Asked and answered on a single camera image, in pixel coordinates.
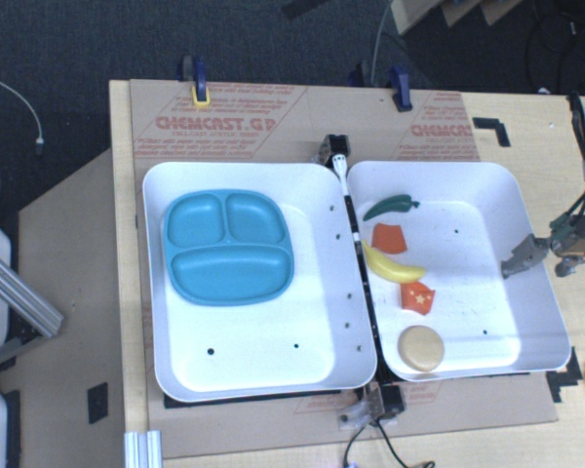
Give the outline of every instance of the yellow banana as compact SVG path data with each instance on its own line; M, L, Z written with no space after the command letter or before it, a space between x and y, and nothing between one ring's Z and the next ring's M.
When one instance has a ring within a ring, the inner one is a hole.
M426 270L423 267L413 265L402 265L392 261L386 255L369 246L366 240L362 240L367 265L370 269L388 281L393 283L415 283L425 275Z

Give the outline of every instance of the toy carrot slice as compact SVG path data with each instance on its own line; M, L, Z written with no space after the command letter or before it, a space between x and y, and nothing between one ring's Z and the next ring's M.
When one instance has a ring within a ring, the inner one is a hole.
M372 229L371 244L385 254L401 254L408 250L401 225L378 223Z

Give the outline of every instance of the blue divided plate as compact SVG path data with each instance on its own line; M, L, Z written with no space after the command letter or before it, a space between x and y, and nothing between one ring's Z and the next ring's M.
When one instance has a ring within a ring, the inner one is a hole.
M194 303L259 303L293 280L293 245L282 211L257 192L185 194L167 209L163 237L174 288Z

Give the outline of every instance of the wooden table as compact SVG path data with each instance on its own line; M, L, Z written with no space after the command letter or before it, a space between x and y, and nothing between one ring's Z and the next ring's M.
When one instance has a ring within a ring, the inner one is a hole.
M339 88L309 88L320 102L342 98L350 92ZM500 119L506 126L511 148L498 145L490 131L474 131L483 161L506 167L517 178L524 194L534 232L549 234L548 223L582 192L582 173L570 113L563 97L463 94L468 115ZM110 82L113 173L119 302L124 379L126 431L149 430L146 402L141 290L137 231L134 155L131 132L130 83ZM363 103L350 109L364 110ZM571 344L585 373L585 265L559 279L556 259L546 266L557 294ZM410 463L435 459L438 466L585 466L585 381L562 392L555 423L400 438L397 450ZM343 444L243 452L168 460L166 467L210 466L339 466ZM352 455L361 466L392 466L382 441L360 442Z

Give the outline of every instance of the gray carpet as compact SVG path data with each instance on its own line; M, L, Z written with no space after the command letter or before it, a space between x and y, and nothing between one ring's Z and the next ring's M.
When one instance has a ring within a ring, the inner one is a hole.
M39 158L34 120L0 89L0 223L108 148L111 79L175 79L180 56L199 54L212 81L347 85L355 65L371 60L387 0L284 12L298 2L0 0L0 80L34 106L46 139ZM451 29L436 10L404 36L389 19L378 80L403 62L419 89L585 94L585 33L560 54L567 22L554 15L567 9L585 23L585 0L526 0L495 26L476 9ZM537 28L536 18L548 16Z

